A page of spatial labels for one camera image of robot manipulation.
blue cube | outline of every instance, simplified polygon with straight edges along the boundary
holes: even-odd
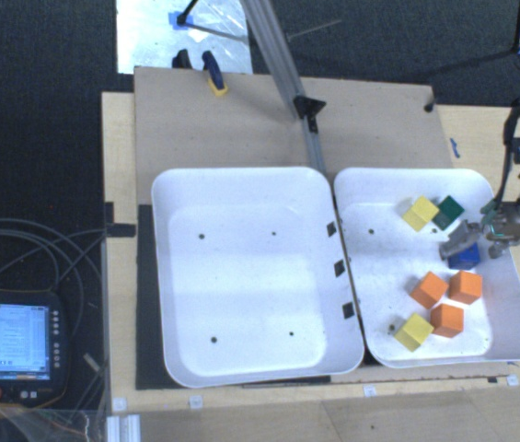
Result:
[[[475,242],[468,249],[447,258],[447,266],[453,270],[470,270],[480,263],[479,246]]]

yellow cube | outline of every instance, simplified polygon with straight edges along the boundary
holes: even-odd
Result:
[[[424,196],[420,196],[411,208],[403,215],[403,219],[407,221],[409,226],[417,232],[435,218],[439,213],[439,208],[430,202]]]
[[[414,352],[425,342],[433,331],[433,326],[419,314],[413,313],[395,333],[395,339]]]

empty white tray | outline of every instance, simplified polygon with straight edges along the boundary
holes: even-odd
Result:
[[[520,280],[509,251],[490,259],[486,239],[481,262],[483,296],[465,308],[464,331],[447,339],[432,334],[415,352],[394,337],[413,313],[430,311],[409,296],[432,271],[446,281],[456,273],[439,256],[439,245],[459,220],[480,220],[491,186],[467,169],[346,169],[335,179],[335,196],[368,348],[393,367],[520,360]],[[451,195],[465,213],[447,231],[434,223],[415,232],[402,218],[421,195],[435,203]]]
[[[179,384],[313,377],[360,364],[364,341],[321,174],[174,169],[152,194],[164,356]]]

robotic arm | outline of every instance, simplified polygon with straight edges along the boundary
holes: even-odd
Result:
[[[520,107],[512,109],[505,122],[503,142],[506,147],[503,166],[502,185],[493,200],[482,210],[483,217],[480,223],[463,221],[450,234],[450,239],[440,246],[440,255],[446,259],[474,244],[481,236],[492,242],[489,254],[493,259],[500,257],[503,251],[511,246],[520,244],[520,196],[515,202],[503,202],[503,193],[507,176],[511,169],[512,146],[514,129],[520,118]]]

